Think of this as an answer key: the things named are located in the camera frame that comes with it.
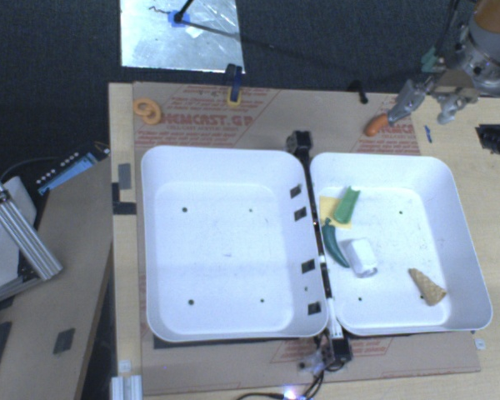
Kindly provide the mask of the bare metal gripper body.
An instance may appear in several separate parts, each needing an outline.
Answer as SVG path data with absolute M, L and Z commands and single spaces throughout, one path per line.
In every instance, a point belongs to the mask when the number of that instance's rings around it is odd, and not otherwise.
M 453 50 L 437 55 L 426 53 L 426 72 L 432 76 L 429 93 L 438 100 L 500 98 L 500 53 Z

